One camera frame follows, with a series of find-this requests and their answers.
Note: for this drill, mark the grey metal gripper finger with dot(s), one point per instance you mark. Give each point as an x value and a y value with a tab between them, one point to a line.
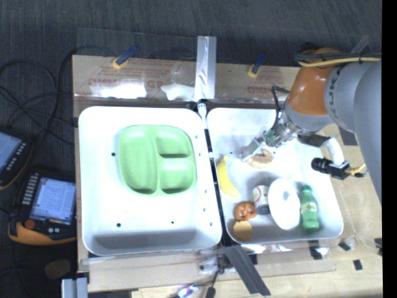
249	148
256	154

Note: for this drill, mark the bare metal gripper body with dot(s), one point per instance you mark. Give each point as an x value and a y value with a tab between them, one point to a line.
280	133

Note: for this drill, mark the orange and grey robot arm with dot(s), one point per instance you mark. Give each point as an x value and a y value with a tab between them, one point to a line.
350	98

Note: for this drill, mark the tan bread roll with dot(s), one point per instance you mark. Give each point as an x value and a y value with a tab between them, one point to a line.
263	161

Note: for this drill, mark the yellow banana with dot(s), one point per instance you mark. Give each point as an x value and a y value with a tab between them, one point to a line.
224	178

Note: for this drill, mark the white can with red print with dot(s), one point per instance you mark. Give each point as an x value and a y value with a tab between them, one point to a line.
260	194

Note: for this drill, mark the white plastic tray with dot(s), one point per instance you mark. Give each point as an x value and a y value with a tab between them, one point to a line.
310	178
102	166

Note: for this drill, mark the brown pretzel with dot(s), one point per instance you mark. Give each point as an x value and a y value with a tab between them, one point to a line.
245	210

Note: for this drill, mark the white doughnut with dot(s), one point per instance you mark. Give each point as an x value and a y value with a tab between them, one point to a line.
280	210

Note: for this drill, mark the brown cardboard board red print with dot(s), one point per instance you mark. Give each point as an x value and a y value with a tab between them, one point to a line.
235	73

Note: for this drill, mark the green plastic bottle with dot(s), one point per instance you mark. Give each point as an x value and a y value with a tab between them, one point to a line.
309	211

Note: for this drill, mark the tan bread slice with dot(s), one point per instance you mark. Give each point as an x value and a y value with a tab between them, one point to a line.
242	231

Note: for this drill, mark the green divided plate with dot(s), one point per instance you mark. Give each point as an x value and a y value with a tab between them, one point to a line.
139	160

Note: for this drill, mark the black cylinder on white bracket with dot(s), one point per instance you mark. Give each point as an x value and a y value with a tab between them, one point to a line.
332	166

